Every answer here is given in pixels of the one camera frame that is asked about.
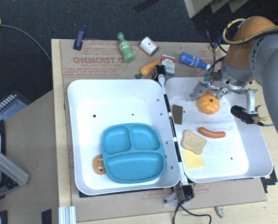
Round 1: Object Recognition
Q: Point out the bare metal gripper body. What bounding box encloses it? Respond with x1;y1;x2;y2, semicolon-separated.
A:
208;72;249;95

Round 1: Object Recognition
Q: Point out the orange pumpkin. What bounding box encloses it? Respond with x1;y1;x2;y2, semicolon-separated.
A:
198;92;220;115

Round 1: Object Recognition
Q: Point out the brown chocolate bar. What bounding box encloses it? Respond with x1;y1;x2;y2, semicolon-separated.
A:
172;104;184;125

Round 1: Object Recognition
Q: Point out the blue bottle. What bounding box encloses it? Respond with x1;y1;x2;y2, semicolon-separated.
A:
178;52;211;70

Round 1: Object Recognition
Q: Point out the thin black and white rod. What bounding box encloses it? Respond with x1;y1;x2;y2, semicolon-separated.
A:
158;74;189;185

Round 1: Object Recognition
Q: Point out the white and red carton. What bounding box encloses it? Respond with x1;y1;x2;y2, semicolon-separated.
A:
160;54;176;77

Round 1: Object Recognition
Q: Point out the orange sausage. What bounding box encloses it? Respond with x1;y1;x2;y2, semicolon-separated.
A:
197;126;227;139

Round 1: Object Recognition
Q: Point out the beige bread slice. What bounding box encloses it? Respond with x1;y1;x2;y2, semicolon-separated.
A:
181;129;207;155

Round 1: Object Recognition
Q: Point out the orange carrot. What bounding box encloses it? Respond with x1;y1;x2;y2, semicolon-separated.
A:
134;59;161;80

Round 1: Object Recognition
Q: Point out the white can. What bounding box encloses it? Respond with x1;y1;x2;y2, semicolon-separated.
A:
139;36;160;56

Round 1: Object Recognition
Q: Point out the yellow cheese slice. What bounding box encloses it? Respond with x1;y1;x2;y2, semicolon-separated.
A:
181;149;205;170

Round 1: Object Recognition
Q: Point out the white plastic tray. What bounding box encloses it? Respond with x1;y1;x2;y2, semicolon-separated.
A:
67;78;182;196
164;77;274;184

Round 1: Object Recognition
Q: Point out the green bottle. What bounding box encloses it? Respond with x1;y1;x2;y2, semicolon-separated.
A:
116;32;136;63

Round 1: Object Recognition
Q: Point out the blue divided plate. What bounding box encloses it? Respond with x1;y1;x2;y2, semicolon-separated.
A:
100;123;167;184

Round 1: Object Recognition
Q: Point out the orange pretzel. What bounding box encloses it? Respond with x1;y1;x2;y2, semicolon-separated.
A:
93;154;106;175

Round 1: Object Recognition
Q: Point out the brown cardboard board red print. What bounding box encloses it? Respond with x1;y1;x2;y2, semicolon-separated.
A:
59;39;268;223

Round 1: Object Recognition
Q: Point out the black cylinder on white bracket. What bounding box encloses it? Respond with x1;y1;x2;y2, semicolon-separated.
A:
230;88;259;125

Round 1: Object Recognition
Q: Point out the black block with thin wires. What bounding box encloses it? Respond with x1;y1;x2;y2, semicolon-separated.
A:
181;184;196;201
154;64;167;76

